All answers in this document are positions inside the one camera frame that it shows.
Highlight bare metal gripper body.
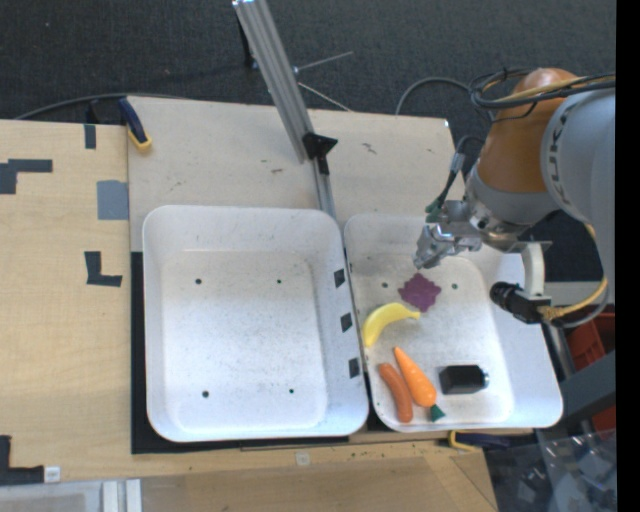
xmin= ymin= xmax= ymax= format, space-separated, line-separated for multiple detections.
xmin=423 ymin=199 xmax=530 ymax=254

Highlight purple grapes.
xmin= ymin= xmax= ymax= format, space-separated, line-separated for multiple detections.
xmin=397 ymin=272 xmax=443 ymax=314

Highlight yellow banana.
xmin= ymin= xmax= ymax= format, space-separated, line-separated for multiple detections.
xmin=361 ymin=302 xmax=422 ymax=349

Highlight white plastic tray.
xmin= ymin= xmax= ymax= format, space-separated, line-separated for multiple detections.
xmin=141 ymin=203 xmax=371 ymax=444
xmin=342 ymin=212 xmax=565 ymax=434

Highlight thin black rod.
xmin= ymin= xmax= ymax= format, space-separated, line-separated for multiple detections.
xmin=342 ymin=228 xmax=372 ymax=416

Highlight black rectangular block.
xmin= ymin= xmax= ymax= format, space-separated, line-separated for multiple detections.
xmin=437 ymin=364 xmax=491 ymax=396

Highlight orange carrot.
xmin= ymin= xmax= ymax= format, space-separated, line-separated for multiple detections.
xmin=392 ymin=346 xmax=447 ymax=423

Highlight orange sausage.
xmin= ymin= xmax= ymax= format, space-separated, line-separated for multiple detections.
xmin=377 ymin=362 xmax=415 ymax=425

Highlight pale wood board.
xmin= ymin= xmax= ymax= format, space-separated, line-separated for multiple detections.
xmin=127 ymin=94 xmax=534 ymax=447

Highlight black cylinder on white bracket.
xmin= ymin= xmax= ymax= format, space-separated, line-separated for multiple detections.
xmin=489 ymin=240 xmax=554 ymax=326

